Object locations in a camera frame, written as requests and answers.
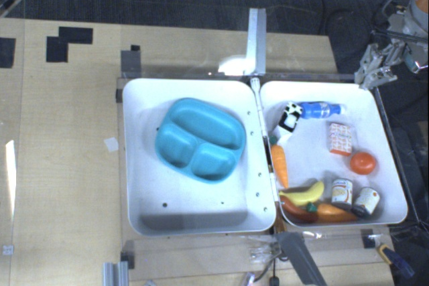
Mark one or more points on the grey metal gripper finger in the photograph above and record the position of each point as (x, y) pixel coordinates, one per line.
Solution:
(368, 63)
(379, 75)

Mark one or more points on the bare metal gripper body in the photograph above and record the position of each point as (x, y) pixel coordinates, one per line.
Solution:
(409, 38)

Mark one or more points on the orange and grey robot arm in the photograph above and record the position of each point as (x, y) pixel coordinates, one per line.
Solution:
(423, 0)

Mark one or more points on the blue plastic bottle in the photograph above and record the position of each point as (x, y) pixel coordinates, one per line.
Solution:
(318, 110)

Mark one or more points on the orange and white carton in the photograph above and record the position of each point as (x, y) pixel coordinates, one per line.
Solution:
(340, 140)

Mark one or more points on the orange toy fruit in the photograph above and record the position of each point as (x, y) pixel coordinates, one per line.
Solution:
(363, 163)

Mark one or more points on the white plastic tray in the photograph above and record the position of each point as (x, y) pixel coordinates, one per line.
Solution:
(187, 204)
(311, 157)

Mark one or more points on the white and yellow can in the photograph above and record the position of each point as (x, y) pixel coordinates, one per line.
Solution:
(342, 192)

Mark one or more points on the white and orange can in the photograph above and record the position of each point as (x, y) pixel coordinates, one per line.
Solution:
(367, 201)

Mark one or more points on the orange carrot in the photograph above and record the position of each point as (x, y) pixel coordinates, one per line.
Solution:
(333, 212)
(279, 160)

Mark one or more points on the yellow banana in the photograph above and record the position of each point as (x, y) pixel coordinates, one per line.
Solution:
(306, 195)

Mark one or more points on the red sausage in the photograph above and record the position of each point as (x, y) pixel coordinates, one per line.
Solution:
(296, 211)

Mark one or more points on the blue divided plate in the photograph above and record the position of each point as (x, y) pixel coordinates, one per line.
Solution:
(201, 140)

